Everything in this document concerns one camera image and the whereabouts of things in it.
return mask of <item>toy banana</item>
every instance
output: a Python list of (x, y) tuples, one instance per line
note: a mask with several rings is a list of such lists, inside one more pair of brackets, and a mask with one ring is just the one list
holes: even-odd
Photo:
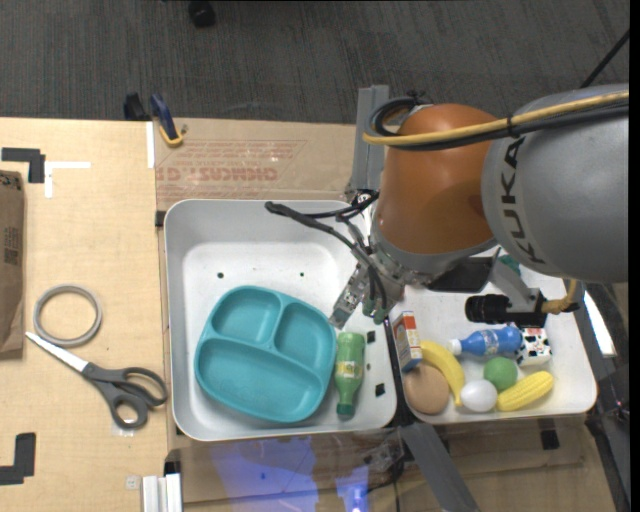
[(420, 348), (425, 362), (435, 366), (447, 379), (449, 389), (453, 393), (453, 403), (456, 407), (460, 407), (462, 405), (460, 390), (464, 386), (465, 377), (464, 370), (456, 356), (435, 341), (421, 341)]

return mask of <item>cow print carton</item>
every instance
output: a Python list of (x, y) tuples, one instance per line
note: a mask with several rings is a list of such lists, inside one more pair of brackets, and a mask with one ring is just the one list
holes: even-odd
[(547, 331), (542, 328), (526, 327), (520, 329), (522, 343), (516, 351), (518, 366), (535, 366), (548, 363), (551, 360), (551, 346), (547, 338)]

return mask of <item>corn cob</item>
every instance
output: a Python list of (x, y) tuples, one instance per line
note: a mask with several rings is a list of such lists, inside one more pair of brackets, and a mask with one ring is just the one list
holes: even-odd
[(462, 405), (460, 399), (460, 390), (465, 383), (464, 370), (460, 365), (460, 362), (451, 352), (449, 352), (444, 346), (435, 341), (421, 341), (420, 348), (422, 349), (422, 358), (425, 362), (432, 366), (435, 366), (444, 378), (447, 379), (449, 388), (453, 393), (453, 403), (456, 407)]
[(496, 408), (499, 411), (516, 411), (542, 398), (553, 387), (553, 375), (541, 370), (520, 379), (513, 386), (498, 395)]

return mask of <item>blue water bottle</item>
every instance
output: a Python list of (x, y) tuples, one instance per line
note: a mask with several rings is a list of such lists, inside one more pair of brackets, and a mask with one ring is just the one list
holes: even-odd
[(517, 327), (507, 325), (502, 329), (482, 329), (472, 332), (463, 339), (452, 339), (447, 342), (447, 348), (454, 355), (462, 353), (476, 356), (491, 356), (496, 354), (513, 354), (522, 343), (522, 333)]

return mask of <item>yellow cable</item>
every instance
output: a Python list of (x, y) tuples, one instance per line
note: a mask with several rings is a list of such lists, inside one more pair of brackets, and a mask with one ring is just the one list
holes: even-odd
[[(607, 105), (609, 103), (615, 103), (617, 101), (629, 99), (629, 91), (619, 91), (608, 94), (600, 94), (598, 96), (592, 96), (590, 98), (583, 98), (580, 100), (570, 101), (568, 103), (561, 103), (559, 105), (553, 105), (524, 114), (518, 114), (511, 118), (511, 126), (517, 126), (519, 124), (528, 123), (531, 121), (537, 121), (545, 117), (565, 114), (567, 112), (576, 112), (583, 109), (598, 107)], [(410, 146), (416, 144), (428, 144), (431, 142), (442, 142), (445, 140), (455, 140), (462, 137), (468, 137), (472, 135), (480, 135), (487, 132), (504, 130), (509, 127), (509, 120), (507, 118), (498, 119), (489, 123), (476, 124), (471, 126), (464, 126), (462, 128), (455, 128), (453, 130), (447, 130), (443, 132), (433, 133), (419, 133), (416, 135), (397, 135), (389, 137), (374, 137), (368, 133), (364, 133), (362, 138), (365, 142), (374, 145), (386, 145), (386, 146)]]
[(574, 295), (576, 293), (576, 289), (578, 288), (578, 281), (572, 279), (569, 282), (569, 290), (567, 294), (562, 299), (558, 300), (548, 300), (542, 303), (541, 311), (542, 313), (550, 313), (552, 315), (558, 315), (562, 313), (565, 309), (567, 309), (574, 301)]

